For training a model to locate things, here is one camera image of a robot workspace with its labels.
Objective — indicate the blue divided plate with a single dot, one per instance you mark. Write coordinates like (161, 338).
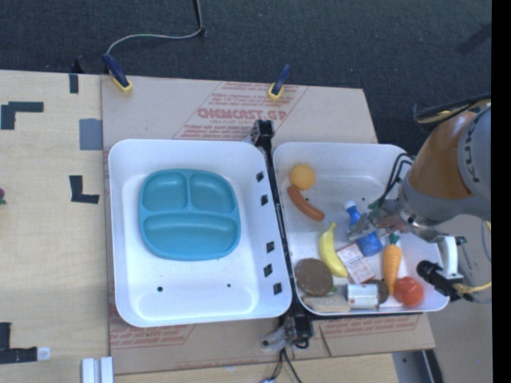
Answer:
(187, 214)

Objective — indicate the yellow ball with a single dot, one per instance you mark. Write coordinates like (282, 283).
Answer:
(302, 176)

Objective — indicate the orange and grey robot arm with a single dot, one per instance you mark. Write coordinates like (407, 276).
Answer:
(443, 162)

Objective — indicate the red and white carton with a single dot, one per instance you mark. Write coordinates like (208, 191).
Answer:
(357, 263)

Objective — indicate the brown cardboard board red print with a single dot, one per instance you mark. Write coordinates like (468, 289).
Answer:
(159, 110)

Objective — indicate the orange carrot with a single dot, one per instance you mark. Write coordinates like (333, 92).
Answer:
(391, 263)

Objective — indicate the orange sausage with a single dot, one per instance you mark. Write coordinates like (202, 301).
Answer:
(305, 204)

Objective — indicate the red tomato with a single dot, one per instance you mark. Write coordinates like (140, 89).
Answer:
(409, 291)

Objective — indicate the thin black and white rod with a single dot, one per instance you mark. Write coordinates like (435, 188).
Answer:
(279, 218)

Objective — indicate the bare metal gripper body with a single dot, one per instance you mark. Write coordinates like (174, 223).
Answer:
(389, 220)

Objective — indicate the beige bread slice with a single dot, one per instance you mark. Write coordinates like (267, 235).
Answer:
(327, 303)

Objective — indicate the white can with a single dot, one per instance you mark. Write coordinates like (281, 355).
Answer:
(362, 296)

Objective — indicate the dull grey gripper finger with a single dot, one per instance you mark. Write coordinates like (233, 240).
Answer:
(355, 233)
(365, 220)

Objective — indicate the black cylinder on white bracket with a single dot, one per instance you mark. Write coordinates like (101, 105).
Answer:
(438, 277)

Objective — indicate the white plastic tray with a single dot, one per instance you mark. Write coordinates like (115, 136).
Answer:
(347, 170)
(191, 289)

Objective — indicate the purple grapes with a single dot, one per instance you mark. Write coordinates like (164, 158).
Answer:
(2, 196)

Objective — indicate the blue bottle with white cap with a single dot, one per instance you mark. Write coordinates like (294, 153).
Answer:
(373, 243)

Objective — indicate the large brown biscuit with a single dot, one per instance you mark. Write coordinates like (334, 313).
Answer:
(314, 277)

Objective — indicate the yellow banana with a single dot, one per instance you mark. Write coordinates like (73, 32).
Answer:
(330, 251)

